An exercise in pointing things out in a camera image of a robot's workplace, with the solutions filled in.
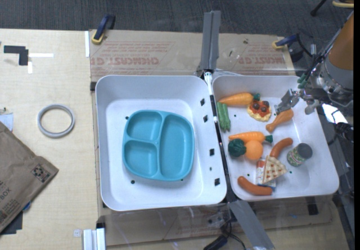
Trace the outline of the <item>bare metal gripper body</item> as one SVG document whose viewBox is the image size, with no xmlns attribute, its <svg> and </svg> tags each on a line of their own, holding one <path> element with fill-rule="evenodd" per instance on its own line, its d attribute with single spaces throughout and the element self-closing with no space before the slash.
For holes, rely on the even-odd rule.
<svg viewBox="0 0 360 250">
<path fill-rule="evenodd" d="M 353 104 L 353 92 L 343 88 L 332 77 L 324 74 L 306 76 L 298 79 L 299 96 L 308 103 L 319 102 L 334 106 Z"/>
</svg>

